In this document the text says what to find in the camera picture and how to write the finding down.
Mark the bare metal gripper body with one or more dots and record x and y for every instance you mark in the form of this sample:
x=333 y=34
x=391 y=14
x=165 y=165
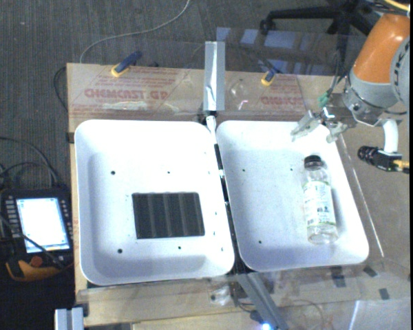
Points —
x=344 y=112

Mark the black ribbed rectangular pad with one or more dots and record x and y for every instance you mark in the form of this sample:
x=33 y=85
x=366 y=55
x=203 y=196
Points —
x=168 y=215

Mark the brown cardboard board red print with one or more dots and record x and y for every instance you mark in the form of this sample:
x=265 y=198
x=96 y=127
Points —
x=137 y=91

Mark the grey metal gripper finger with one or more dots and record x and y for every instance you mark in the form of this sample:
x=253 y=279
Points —
x=305 y=125
x=335 y=130

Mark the black cylinder on white bracket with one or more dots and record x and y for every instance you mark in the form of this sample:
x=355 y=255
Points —
x=378 y=155

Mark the clear plastic bottle black cap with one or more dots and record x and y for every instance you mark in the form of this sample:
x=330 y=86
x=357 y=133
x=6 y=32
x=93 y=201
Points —
x=318 y=205

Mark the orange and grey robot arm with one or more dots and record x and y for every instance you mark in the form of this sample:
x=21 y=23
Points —
x=378 y=57

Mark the white plastic tray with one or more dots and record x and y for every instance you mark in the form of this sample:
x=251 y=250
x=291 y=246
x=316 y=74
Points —
x=261 y=201
x=124 y=143

